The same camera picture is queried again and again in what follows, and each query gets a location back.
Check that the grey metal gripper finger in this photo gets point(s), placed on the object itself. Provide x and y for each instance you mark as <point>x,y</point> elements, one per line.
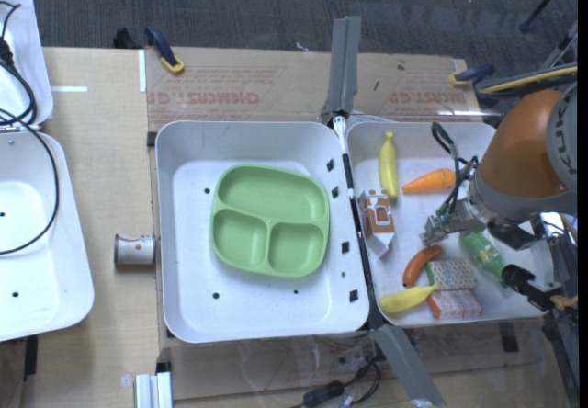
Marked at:
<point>440,235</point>
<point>427,231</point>

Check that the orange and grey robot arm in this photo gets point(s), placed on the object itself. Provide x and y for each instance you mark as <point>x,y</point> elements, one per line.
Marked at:
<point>519,158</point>

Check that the white and orange can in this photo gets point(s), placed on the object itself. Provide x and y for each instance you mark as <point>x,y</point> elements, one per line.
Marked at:
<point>134,250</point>

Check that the white and orange carton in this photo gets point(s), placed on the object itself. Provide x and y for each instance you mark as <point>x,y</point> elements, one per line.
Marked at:
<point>379,218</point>

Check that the green plastic bottle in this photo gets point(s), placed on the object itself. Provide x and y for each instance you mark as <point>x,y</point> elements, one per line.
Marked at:
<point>484,254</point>

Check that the yellow banana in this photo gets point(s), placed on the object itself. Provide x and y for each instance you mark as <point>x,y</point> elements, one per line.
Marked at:
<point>388,162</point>
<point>406,300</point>

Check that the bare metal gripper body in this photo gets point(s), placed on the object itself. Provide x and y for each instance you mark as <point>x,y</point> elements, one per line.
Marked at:
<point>461,218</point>

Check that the white patterned packet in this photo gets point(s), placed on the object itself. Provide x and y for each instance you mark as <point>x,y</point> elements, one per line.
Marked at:
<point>452,274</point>

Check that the green divided plate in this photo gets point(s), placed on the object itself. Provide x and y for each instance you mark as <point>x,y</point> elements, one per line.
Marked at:
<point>271,195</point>

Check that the orange carrot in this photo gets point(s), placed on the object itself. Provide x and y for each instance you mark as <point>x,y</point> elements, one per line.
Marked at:
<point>432,181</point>

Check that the brown cardboard board red print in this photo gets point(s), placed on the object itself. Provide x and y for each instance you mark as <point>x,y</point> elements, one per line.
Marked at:
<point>257,84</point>

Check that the white plastic tray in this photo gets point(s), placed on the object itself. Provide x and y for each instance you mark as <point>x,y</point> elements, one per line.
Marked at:
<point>23,52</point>
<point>41,268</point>
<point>193,296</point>
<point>415,153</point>

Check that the black cylinder on white bracket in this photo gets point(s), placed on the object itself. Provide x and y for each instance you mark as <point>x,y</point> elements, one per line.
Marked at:
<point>518,278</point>

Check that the orange sausage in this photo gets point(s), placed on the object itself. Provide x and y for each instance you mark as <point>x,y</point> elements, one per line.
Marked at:
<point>419,261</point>

